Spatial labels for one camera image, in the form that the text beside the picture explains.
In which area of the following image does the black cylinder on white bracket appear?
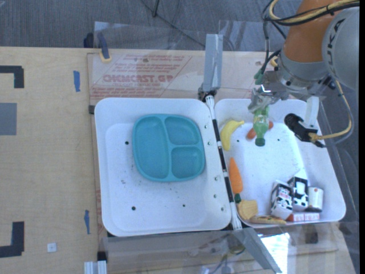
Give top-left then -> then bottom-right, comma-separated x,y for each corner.
283,95 -> 321,143

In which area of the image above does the brown cardboard board red print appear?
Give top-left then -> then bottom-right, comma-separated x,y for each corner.
87,51 -> 329,241

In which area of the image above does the white can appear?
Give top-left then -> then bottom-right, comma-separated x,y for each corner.
307,187 -> 325,212

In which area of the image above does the black block with thin wires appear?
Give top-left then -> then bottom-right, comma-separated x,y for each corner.
198,86 -> 220,100

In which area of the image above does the blue divided plate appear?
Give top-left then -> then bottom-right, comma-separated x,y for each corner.
132,113 -> 206,183

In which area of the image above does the green plastic bottle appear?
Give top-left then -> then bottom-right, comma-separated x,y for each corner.
252,106 -> 271,147

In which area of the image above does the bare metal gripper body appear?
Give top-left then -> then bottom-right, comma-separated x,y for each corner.
252,70 -> 326,103

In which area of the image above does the yellow banana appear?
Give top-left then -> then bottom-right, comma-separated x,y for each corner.
219,119 -> 246,152

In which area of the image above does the orange sausage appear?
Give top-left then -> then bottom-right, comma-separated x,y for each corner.
246,120 -> 274,140

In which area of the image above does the black and white cow carton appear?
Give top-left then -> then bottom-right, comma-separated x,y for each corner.
287,176 -> 310,212
270,180 -> 294,220

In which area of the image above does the pizza slice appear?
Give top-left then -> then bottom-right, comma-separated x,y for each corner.
249,215 -> 287,226

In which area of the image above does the red and white packet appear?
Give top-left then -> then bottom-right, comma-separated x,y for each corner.
285,212 -> 321,223

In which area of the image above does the orange carrot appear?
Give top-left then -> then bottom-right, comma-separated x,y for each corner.
229,156 -> 244,204

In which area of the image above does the yellow bread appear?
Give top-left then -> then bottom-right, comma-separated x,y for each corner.
236,199 -> 259,221

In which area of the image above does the thin black and white rod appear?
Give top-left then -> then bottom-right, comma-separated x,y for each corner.
205,95 -> 243,231

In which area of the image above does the white plastic tray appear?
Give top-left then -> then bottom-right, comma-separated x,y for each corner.
94,96 -> 233,237
214,98 -> 347,229

